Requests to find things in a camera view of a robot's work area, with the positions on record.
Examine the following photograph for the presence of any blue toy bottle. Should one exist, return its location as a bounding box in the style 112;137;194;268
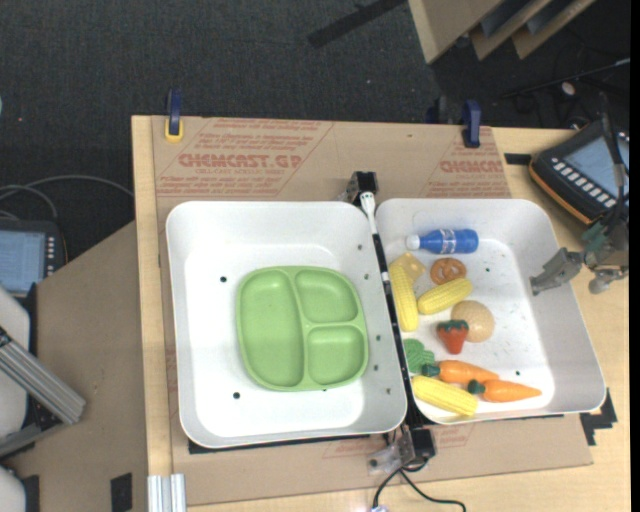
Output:
404;228;480;254

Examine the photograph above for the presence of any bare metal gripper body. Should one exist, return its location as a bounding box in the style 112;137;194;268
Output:
582;219;630;272

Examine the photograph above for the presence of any yellow corn cob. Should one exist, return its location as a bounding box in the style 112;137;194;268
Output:
411;374;479;417
416;277;474;316
388;263;420;333

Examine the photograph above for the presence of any orange pretzel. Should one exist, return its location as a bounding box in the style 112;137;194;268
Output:
429;257;468;285

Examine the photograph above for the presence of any thin black and white rod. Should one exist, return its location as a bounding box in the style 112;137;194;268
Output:
359;191;416;431

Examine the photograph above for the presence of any green broccoli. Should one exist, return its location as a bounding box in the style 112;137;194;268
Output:
402;338;436;375

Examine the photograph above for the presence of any brown cardboard board red print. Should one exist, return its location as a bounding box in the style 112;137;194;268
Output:
149;115;595;507

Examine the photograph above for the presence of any orange carrot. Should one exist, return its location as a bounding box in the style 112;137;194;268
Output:
420;359;500;385
467;378;543;404

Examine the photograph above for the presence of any red strawberry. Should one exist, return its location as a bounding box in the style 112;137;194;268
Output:
436;319;470;355

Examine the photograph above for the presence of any white plastic tray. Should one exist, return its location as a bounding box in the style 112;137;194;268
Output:
165;200;409;450
373;197;608;426

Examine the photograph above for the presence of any green divided plate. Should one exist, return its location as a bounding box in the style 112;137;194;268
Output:
235;265;370;392

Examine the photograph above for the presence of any yellow cheese wedge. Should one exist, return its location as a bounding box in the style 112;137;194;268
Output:
389;252;427;286

